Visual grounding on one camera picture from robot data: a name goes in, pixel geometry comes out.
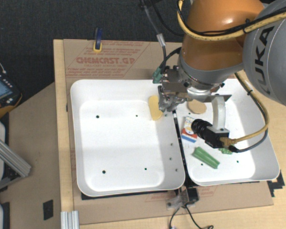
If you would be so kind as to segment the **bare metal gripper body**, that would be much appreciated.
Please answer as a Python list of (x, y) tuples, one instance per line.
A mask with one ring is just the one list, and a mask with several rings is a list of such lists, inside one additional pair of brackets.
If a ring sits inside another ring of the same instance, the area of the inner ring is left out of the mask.
[(192, 76), (180, 66), (166, 68), (158, 87), (160, 102), (203, 101), (211, 92), (216, 92), (221, 83), (205, 83)]

